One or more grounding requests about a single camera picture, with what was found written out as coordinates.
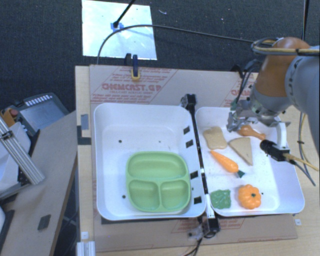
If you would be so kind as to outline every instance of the green plate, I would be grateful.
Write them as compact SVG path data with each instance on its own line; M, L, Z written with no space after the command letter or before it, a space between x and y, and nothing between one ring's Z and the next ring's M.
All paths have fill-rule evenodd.
M126 189L131 204L143 212L175 212L191 196L189 171L178 154L142 151L126 163Z

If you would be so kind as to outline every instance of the wooden triangle wedge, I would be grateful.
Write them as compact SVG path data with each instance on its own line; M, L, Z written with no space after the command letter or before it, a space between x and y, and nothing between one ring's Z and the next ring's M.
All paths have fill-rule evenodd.
M249 137L235 138L229 141L228 144L248 165L254 165Z

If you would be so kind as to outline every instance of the toy pumpkin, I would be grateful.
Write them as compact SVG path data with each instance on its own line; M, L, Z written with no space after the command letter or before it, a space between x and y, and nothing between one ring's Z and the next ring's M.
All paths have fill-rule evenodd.
M246 209L254 209L261 205L261 194L259 189L247 184L238 190L238 199L241 205Z

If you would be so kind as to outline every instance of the toy carrot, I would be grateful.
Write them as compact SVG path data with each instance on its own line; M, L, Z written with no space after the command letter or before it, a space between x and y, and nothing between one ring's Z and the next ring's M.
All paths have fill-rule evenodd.
M239 166L235 161L213 150L210 153L229 173L237 173L240 178L245 175L243 171L239 170Z

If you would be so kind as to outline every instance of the black connector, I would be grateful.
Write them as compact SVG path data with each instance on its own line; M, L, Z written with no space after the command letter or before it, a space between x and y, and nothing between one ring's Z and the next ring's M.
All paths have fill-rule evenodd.
M270 140L263 140L260 143L260 148L267 154L270 155L274 160L278 162L286 161L287 159L284 157L285 153L290 153L289 149L279 149L276 147L277 144Z

